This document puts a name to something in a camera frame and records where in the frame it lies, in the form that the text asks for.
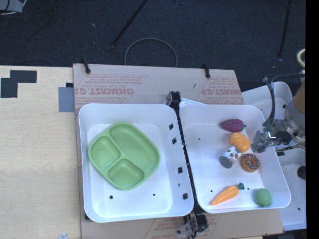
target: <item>black post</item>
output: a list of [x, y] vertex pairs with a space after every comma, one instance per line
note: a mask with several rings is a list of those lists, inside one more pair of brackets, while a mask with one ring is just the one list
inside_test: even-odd
[[144, 5], [147, 3], [148, 0], [143, 0], [139, 8], [135, 11], [133, 16], [130, 18], [130, 20], [126, 23], [126, 25], [123, 27], [121, 32], [118, 34], [118, 36], [114, 39], [114, 41], [111, 42], [111, 48], [114, 48], [117, 44], [117, 41], [121, 38], [122, 34], [124, 34], [125, 30], [130, 26], [130, 24], [133, 22], [135, 17], [139, 14], [140, 10], [144, 7]]
[[282, 60], [282, 52], [283, 52], [285, 38], [286, 38], [287, 25], [288, 25], [288, 20], [289, 20], [289, 15], [290, 15], [290, 9], [291, 9], [292, 6], [293, 6], [292, 0], [288, 0], [283, 36], [281, 38], [281, 44], [280, 44], [279, 52], [277, 54], [277, 56], [279, 57], [279, 60]]

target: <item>black clip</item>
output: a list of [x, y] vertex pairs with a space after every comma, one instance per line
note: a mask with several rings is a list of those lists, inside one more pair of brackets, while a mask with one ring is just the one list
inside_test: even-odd
[[210, 78], [208, 65], [206, 63], [204, 63], [204, 64], [202, 64], [201, 68], [205, 69], [206, 78]]
[[86, 59], [85, 59], [85, 58], [81, 58], [80, 63], [81, 63], [81, 64], [84, 64], [85, 72], [86, 72], [87, 74], [89, 74], [89, 73], [91, 72], [91, 69], [89, 68], [88, 63], [86, 62]]

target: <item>green ball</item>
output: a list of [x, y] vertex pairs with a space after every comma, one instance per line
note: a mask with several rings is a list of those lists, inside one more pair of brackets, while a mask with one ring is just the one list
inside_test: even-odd
[[270, 192], [263, 188], [256, 190], [254, 200], [260, 206], [269, 206], [271, 202]]

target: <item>black floor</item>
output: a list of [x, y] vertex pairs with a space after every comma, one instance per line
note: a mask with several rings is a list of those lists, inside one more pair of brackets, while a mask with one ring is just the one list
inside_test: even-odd
[[[206, 63], [235, 70], [242, 91], [264, 85], [265, 75], [302, 70], [296, 53], [305, 48], [306, 0], [148, 0], [119, 36], [142, 2], [29, 0], [23, 13], [2, 10], [0, 65], [71, 67], [82, 57], [89, 64]], [[293, 94], [300, 85], [282, 81]]]

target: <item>cardboard sheet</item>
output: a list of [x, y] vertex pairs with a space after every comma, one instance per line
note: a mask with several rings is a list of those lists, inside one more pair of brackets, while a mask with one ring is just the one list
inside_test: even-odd
[[[206, 78], [204, 69], [195, 68], [88, 66], [90, 74], [85, 72], [83, 64], [73, 65], [82, 238], [180, 238], [176, 228], [184, 224], [183, 217], [112, 223], [96, 223], [85, 218], [78, 113], [88, 103], [161, 104], [170, 91], [180, 91], [182, 98], [205, 104], [244, 104], [235, 72], [210, 69], [211, 77]], [[277, 209], [205, 215], [209, 227], [198, 233], [197, 239], [226, 239], [283, 232]]]

